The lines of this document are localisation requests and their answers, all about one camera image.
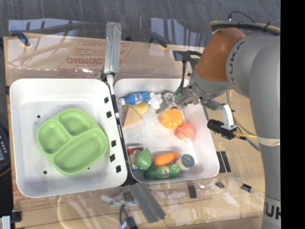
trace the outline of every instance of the green bottle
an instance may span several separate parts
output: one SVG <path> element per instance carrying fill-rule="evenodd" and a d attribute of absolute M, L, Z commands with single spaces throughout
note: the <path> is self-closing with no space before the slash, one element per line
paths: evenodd
<path fill-rule="evenodd" d="M 177 164 L 168 165 L 168 166 L 159 166 L 154 170 L 144 171 L 144 177 L 149 179 L 154 177 L 156 179 L 167 179 L 175 178 L 180 175 L 180 167 Z"/>

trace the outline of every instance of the gray carpet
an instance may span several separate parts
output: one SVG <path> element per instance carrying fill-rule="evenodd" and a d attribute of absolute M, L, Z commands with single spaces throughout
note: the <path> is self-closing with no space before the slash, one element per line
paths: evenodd
<path fill-rule="evenodd" d="M 280 27 L 281 0 L 0 0 L 0 37 L 10 36 L 9 20 L 54 18 L 94 23 L 120 22 L 123 35 L 134 41 L 148 42 L 152 21 L 177 20 L 190 31 L 200 33 L 196 42 L 185 38 L 165 38 L 167 42 L 205 46 L 211 37 L 210 21 L 227 21 L 232 11 L 246 14 L 259 23 Z M 235 22 L 250 18 L 234 13 Z M 103 38 L 98 28 L 92 37 Z M 7 116 L 4 55 L 0 52 L 0 113 Z M 7 128 L 5 119 L 0 124 Z"/>

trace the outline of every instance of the orange toy pepper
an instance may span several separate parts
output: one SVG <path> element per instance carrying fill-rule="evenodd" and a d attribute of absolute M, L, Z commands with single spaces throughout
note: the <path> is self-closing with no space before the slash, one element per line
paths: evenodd
<path fill-rule="evenodd" d="M 161 124 L 166 128 L 176 129 L 183 123 L 182 117 L 183 115 L 178 109 L 172 108 L 160 115 Z"/>

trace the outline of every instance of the green toy vegetable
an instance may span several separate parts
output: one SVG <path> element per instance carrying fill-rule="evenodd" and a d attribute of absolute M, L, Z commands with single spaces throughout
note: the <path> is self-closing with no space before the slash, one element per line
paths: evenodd
<path fill-rule="evenodd" d="M 148 169 L 152 164 L 152 154 L 148 148 L 143 149 L 135 160 L 136 166 L 141 170 Z"/>

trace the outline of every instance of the cheese wedge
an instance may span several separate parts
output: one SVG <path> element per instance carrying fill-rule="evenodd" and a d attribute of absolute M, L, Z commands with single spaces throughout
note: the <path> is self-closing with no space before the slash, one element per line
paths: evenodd
<path fill-rule="evenodd" d="M 140 116 L 140 114 L 136 110 L 134 110 L 132 107 L 129 107 L 127 109 L 123 127 L 132 125 L 132 124 L 140 122 L 140 121 L 142 121 L 142 117 Z"/>
<path fill-rule="evenodd" d="M 127 111 L 129 107 L 132 107 L 133 109 L 135 109 L 139 114 L 144 114 L 147 110 L 147 103 L 146 102 L 143 102 L 143 103 L 140 103 L 140 104 L 125 104 L 124 105 L 125 107 L 125 110 Z"/>

